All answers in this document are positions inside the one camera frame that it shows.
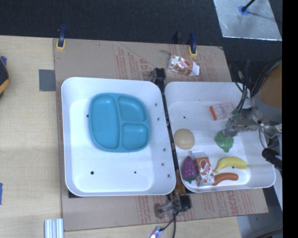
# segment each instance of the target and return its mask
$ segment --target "beige round toy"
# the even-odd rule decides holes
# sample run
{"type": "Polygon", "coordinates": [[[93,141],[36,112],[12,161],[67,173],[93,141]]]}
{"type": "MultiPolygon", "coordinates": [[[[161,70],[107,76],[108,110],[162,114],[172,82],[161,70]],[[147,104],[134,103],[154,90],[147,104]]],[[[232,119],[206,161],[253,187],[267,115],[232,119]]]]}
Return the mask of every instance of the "beige round toy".
{"type": "Polygon", "coordinates": [[[188,129],[179,129],[175,132],[174,143],[182,150],[189,150],[194,146],[194,135],[188,129]]]}

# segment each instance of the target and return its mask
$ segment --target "blue marker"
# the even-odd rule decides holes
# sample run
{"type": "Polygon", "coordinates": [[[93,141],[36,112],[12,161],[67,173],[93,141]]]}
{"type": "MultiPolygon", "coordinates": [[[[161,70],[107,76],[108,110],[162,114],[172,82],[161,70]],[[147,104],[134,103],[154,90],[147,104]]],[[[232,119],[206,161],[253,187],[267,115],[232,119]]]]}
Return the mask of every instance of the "blue marker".
{"type": "Polygon", "coordinates": [[[2,186],[3,184],[0,182],[0,205],[2,205],[2,186]]]}

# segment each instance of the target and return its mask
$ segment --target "white tray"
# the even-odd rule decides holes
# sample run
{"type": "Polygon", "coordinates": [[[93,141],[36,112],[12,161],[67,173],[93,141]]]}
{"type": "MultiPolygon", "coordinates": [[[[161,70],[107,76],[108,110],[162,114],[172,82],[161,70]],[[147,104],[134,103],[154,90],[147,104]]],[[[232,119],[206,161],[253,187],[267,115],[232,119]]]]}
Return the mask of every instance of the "white tray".
{"type": "Polygon", "coordinates": [[[159,88],[148,81],[72,77],[61,88],[65,180],[77,196],[162,195],[176,184],[159,88]],[[138,152],[106,152],[88,129],[91,99],[100,93],[139,98],[150,119],[150,142],[138,152]]]}
{"type": "Polygon", "coordinates": [[[171,82],[165,88],[165,97],[169,113],[170,125],[174,134],[178,129],[186,128],[192,131],[195,145],[185,151],[176,146],[179,166],[191,150],[202,150],[210,159],[211,167],[216,167],[217,161],[226,156],[240,157],[248,164],[247,170],[227,167],[219,173],[231,172],[238,174],[236,181],[225,180],[216,186],[197,187],[182,180],[192,192],[224,191],[270,187],[275,182],[275,169],[261,155],[263,146],[259,132],[240,132],[234,137],[233,147],[225,153],[215,142],[216,134],[225,128],[227,120],[214,121],[209,107],[214,104],[231,102],[235,108],[241,98],[241,92],[235,83],[213,82],[171,82]]]}

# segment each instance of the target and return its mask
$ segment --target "black fabric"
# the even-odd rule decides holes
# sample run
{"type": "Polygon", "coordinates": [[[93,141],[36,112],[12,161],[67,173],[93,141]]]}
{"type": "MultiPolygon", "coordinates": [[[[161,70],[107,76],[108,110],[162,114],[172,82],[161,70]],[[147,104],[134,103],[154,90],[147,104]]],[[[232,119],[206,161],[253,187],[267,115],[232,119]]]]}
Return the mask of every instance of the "black fabric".
{"type": "MultiPolygon", "coordinates": [[[[282,36],[283,0],[269,3],[282,36]]],[[[223,38],[213,0],[0,0],[0,35],[57,38],[63,23],[72,39],[171,43],[194,32],[197,45],[223,47],[228,64],[250,59],[252,80],[282,56],[281,41],[223,38]]]]}

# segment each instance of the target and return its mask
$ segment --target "blue and white connector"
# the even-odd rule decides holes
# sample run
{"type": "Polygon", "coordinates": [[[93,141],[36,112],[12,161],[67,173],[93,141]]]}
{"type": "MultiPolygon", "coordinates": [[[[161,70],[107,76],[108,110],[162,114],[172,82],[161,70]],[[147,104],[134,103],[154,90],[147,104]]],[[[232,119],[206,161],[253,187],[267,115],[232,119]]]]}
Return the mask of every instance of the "blue and white connector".
{"type": "Polygon", "coordinates": [[[152,234],[149,236],[149,238],[159,238],[162,235],[163,231],[164,230],[161,230],[160,226],[157,226],[152,234]]]}

